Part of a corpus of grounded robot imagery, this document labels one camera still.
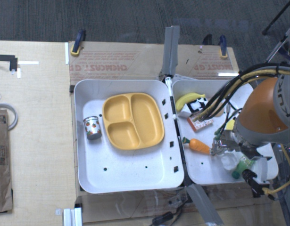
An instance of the white tray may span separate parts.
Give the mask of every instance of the white tray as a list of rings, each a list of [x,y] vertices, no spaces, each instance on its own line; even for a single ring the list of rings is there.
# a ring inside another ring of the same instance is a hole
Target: white tray
[[[147,93],[155,99],[163,118],[165,136],[159,144],[149,148],[120,150],[110,143],[103,117],[99,115],[106,99],[132,92]],[[83,80],[75,86],[74,95],[78,174],[85,191],[100,194],[181,185],[182,160],[165,84],[155,80]],[[89,141],[83,119],[92,115],[99,117],[102,137]]]
[[[202,80],[179,80],[173,83],[172,91],[174,100],[179,97],[190,93],[196,92],[198,94],[206,94],[207,98],[211,98],[226,81],[202,81]],[[238,108],[242,108],[248,99],[250,93],[253,91],[249,84],[246,84],[239,88],[231,99],[231,102],[236,104]],[[212,147],[214,138],[214,132],[223,124],[225,115],[221,117],[214,117],[213,123],[201,128],[194,132],[185,118],[178,117],[178,124],[181,133],[181,137],[188,139],[196,138],[204,142],[208,146]],[[278,163],[276,161],[273,149],[270,144],[258,148],[258,151],[263,156],[271,156],[267,162],[267,168],[262,168],[260,163],[254,163],[252,170],[258,175],[265,173],[267,170],[267,180],[274,179],[278,175]],[[219,156],[210,156],[202,153],[191,151],[188,147],[184,149],[188,174],[191,180],[201,185],[222,184],[222,183],[234,183],[244,181],[240,179],[234,179],[231,174],[226,171],[221,163]],[[242,156],[240,152],[235,153],[237,159]]]

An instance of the blue clamp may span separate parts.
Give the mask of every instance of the blue clamp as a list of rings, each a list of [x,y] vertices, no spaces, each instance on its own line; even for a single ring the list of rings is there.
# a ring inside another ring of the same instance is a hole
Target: blue clamp
[[[219,55],[221,59],[226,59],[228,57],[227,50],[226,50],[226,38],[224,35],[221,35],[219,38]]]
[[[78,56],[80,53],[80,43],[85,39],[85,30],[80,29],[77,35],[77,38],[75,39],[75,44],[70,49],[70,54],[72,56]]]

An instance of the toy carrot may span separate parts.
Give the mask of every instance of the toy carrot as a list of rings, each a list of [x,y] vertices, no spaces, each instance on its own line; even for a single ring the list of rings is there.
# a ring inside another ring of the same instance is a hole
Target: toy carrot
[[[193,138],[193,139],[189,140],[189,139],[183,137],[182,143],[189,144],[189,148],[193,151],[202,152],[204,154],[210,155],[210,147],[208,145],[204,144],[203,142],[197,140],[197,139]]]

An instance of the tin can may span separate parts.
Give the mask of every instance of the tin can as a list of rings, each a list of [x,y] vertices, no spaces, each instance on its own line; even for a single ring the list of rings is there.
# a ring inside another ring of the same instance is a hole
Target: tin can
[[[89,116],[83,120],[88,140],[98,139],[102,136],[99,119],[97,116]]]

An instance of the wooden table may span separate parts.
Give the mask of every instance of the wooden table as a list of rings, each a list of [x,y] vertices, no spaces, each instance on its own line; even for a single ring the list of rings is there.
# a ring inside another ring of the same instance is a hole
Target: wooden table
[[[3,226],[61,226],[58,209],[73,208],[77,198],[70,73],[65,43],[0,41],[0,54],[15,55],[21,78],[0,62],[0,102],[15,107],[18,124],[10,131],[13,210],[0,214]],[[279,202],[230,207],[219,200],[226,226],[285,225]],[[148,225],[152,218],[88,225]],[[198,212],[183,214],[177,225],[205,223]]]

